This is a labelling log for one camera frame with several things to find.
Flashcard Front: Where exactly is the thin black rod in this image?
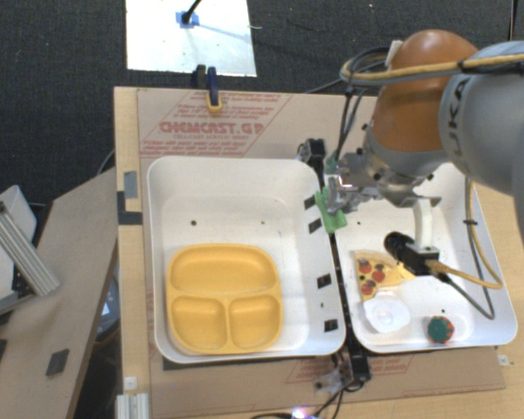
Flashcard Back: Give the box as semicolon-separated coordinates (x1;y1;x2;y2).
313;157;363;366

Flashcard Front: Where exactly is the yellow pizza slice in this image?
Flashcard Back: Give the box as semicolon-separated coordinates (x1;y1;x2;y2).
353;250;417;303

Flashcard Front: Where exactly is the white round piece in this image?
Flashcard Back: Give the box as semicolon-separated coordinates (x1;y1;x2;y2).
362;297;412;335

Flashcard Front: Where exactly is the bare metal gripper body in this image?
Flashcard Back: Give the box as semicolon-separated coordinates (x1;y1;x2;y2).
338;149;430;208

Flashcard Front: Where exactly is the brown cardboard board red print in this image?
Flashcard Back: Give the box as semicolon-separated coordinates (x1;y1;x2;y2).
135;87;507;419

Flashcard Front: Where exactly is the green rectangular block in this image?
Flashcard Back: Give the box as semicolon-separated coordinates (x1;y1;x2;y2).
314;189;348;236

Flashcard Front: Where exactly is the white plastic tray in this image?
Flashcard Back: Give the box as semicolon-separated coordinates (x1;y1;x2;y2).
331;160;520;355
146;155;348;365

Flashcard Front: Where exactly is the black cylinder on white bracket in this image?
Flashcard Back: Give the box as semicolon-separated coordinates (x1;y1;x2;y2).
383;194;443;278

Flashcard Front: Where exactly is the green and orange ball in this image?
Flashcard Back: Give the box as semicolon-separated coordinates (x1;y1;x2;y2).
426;315;457;346

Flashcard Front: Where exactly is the black block with thin wires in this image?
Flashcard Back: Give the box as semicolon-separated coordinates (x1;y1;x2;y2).
348;350;373;384
298;137;327;166

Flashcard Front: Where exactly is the yellow divided plate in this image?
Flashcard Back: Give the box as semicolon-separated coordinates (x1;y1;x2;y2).
165;243;285;357

